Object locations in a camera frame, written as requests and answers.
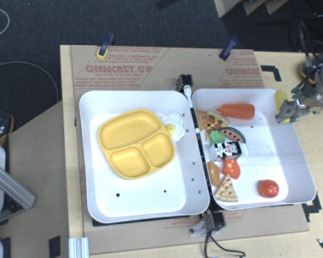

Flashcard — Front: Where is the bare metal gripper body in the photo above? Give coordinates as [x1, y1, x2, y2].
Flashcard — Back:
[298, 84, 323, 111]

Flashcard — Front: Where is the yellow corn cob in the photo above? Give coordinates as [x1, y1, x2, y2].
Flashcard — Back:
[274, 90, 291, 125]

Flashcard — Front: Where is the white plastic tray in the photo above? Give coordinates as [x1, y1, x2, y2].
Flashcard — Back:
[79, 90, 211, 224]
[191, 88, 317, 211]

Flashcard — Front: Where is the orange bottle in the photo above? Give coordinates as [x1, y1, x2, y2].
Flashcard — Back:
[216, 103, 256, 120]

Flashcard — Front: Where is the watermelon slice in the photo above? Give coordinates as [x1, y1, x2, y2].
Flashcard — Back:
[217, 126, 247, 145]

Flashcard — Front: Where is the white carton with cow print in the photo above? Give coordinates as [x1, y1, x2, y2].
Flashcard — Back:
[208, 141, 243, 162]

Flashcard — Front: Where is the pizza slice with toppings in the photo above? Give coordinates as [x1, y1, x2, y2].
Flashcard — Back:
[205, 109, 230, 141]

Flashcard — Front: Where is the green leaf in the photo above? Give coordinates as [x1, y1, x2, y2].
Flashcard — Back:
[209, 130, 227, 146]

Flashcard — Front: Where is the red packet with yellow star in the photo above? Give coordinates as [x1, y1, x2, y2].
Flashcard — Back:
[221, 157, 242, 181]

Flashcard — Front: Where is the red tomato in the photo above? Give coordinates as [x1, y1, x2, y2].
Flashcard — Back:
[258, 179, 280, 199]

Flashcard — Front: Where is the orange waffle piece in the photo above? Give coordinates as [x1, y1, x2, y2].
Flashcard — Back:
[195, 111, 209, 132]

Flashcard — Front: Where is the thin black and white rod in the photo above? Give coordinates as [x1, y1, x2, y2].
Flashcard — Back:
[183, 84, 215, 212]

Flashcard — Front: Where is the orange bread piece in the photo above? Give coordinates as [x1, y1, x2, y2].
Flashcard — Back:
[207, 160, 221, 188]

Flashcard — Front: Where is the pizza slice with red stripes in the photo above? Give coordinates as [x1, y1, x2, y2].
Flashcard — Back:
[214, 174, 240, 203]

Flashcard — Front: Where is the white fried egg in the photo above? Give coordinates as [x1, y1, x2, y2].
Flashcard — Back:
[159, 112, 185, 144]

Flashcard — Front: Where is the brown cardboard board red print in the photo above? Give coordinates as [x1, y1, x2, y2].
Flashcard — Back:
[69, 45, 310, 255]

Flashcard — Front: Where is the yellow divided plate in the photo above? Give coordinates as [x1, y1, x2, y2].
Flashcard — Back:
[97, 108, 177, 181]

